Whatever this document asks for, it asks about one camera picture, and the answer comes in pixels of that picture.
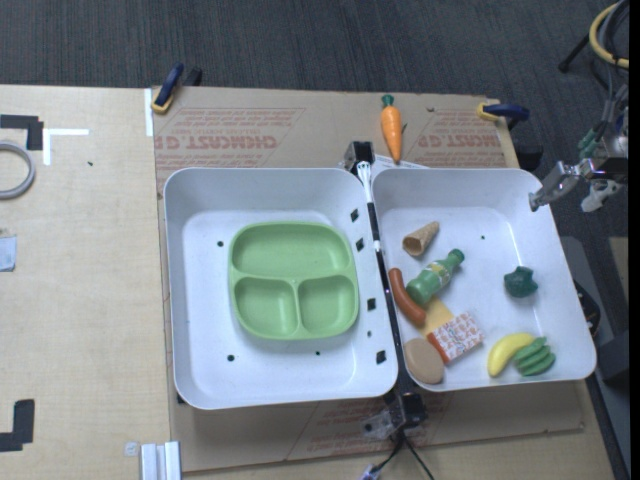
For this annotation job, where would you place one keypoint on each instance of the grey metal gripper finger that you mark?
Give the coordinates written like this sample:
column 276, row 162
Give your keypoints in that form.
column 550, row 185

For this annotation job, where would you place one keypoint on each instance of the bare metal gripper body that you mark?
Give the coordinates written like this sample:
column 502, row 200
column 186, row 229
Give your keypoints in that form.
column 607, row 165

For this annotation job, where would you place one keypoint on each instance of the dark green broccoli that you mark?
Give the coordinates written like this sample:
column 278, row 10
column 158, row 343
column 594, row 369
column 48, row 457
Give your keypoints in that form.
column 520, row 283

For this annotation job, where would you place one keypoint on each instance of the white plastic tray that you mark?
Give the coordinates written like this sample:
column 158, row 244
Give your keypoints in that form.
column 200, row 318
column 480, row 268

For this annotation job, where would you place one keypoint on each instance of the tan ice cream cone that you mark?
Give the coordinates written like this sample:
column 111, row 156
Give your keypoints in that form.
column 420, row 240

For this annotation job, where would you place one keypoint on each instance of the green bottle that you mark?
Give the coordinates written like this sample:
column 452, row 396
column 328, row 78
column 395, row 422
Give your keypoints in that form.
column 430, row 280

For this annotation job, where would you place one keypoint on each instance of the orange carrot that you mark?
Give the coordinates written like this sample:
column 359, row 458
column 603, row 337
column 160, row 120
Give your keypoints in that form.
column 392, row 128

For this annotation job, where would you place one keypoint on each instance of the yellow cheese slice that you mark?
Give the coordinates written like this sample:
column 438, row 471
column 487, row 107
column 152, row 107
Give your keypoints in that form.
column 440, row 315

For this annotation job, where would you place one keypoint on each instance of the green sliced cucumber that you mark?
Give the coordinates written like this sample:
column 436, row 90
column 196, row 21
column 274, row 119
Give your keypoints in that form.
column 536, row 358

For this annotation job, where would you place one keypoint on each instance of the yellow banana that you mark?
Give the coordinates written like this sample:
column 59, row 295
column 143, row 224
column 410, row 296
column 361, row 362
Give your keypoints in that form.
column 502, row 353

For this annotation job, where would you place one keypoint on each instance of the orange and white carton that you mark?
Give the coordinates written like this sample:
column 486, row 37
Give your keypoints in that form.
column 457, row 338

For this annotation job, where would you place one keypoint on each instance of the thin black and white rod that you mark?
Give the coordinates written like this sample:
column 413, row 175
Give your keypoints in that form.
column 372, row 213

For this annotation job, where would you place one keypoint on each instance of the orange-brown sausage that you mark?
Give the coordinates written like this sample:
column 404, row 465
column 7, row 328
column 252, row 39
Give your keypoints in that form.
column 404, row 295

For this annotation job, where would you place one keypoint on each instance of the round tan biscuit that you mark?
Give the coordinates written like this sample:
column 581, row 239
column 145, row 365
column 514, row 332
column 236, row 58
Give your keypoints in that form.
column 424, row 362

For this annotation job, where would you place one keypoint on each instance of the brown cardboard board red print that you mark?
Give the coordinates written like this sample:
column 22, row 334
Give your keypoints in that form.
column 300, row 133

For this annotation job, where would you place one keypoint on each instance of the green divided plate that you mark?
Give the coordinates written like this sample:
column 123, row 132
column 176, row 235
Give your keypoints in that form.
column 290, row 248

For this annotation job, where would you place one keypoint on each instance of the white tape roll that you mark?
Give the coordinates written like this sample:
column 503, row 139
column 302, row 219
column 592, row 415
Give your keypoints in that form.
column 31, row 168

